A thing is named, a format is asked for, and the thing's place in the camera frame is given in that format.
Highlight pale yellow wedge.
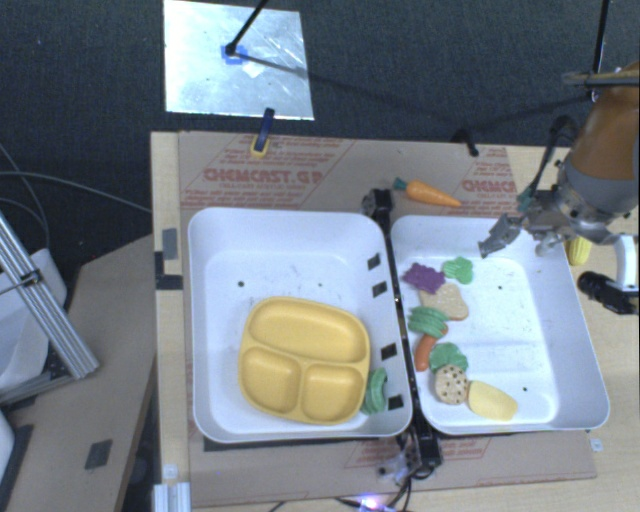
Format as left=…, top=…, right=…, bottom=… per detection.
left=466, top=380, right=519, bottom=422

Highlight green lettuce leaf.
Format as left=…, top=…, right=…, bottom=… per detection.
left=428, top=341, right=470, bottom=374

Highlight yellow corn cob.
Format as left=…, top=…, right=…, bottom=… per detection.
left=566, top=235, right=594, bottom=267

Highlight tan bread slice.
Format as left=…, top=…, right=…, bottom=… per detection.
left=418, top=282, right=471, bottom=323

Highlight thin black rod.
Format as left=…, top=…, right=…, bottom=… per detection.
left=380, top=212, right=427, bottom=437

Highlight black cylinder on white bracket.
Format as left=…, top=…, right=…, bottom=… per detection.
left=577, top=234, right=640, bottom=316

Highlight orange carrot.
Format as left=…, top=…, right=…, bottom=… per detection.
left=391, top=176, right=463, bottom=209

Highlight small green broccoli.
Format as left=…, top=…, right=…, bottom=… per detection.
left=441, top=255, right=475, bottom=286

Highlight green pea pod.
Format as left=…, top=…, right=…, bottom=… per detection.
left=359, top=367, right=390, bottom=417

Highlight yellow divided plate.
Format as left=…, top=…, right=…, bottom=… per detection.
left=237, top=295, right=372, bottom=427

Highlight brown cardboard board red print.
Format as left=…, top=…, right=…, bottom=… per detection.
left=176, top=131, right=599, bottom=507

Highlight purple grapes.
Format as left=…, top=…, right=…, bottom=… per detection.
left=402, top=262, right=447, bottom=294

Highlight white plastic tray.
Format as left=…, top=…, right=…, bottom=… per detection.
left=187, top=206, right=414, bottom=444
left=389, top=214, right=612, bottom=436

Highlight orange sausage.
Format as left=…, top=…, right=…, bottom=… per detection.
left=413, top=331, right=439, bottom=373

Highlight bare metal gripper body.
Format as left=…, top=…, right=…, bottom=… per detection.
left=518, top=188, right=617, bottom=247

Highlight round brown biscuit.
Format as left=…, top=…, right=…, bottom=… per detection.
left=433, top=364, right=471, bottom=406

